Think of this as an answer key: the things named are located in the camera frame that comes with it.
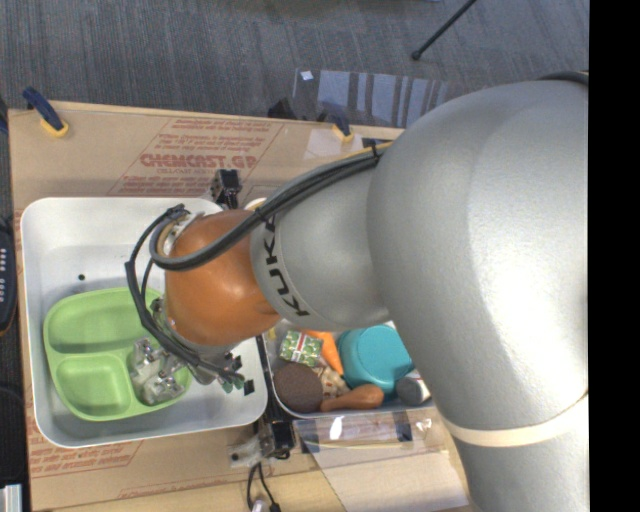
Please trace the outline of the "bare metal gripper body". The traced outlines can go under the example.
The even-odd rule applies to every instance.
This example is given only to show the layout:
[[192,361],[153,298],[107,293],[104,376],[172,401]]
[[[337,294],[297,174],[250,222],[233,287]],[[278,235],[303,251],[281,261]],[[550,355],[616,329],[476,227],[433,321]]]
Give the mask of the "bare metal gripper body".
[[229,348],[226,346],[184,346],[178,343],[159,348],[161,370],[173,376],[189,371],[200,384],[225,381],[229,370]]

